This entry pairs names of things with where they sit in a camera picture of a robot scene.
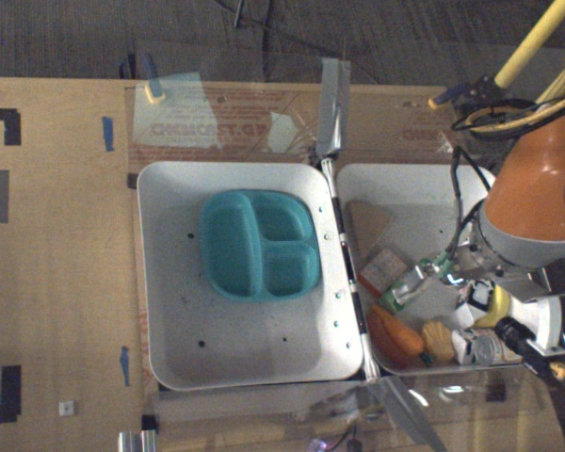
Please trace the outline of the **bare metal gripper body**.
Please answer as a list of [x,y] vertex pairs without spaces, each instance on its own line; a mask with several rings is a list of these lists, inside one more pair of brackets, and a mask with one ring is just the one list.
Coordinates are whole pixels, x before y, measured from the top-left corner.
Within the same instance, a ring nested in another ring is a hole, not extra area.
[[543,271],[548,264],[541,242],[512,239],[494,248],[482,236],[472,237],[458,246],[444,282],[489,280],[517,300],[537,300],[549,294]]

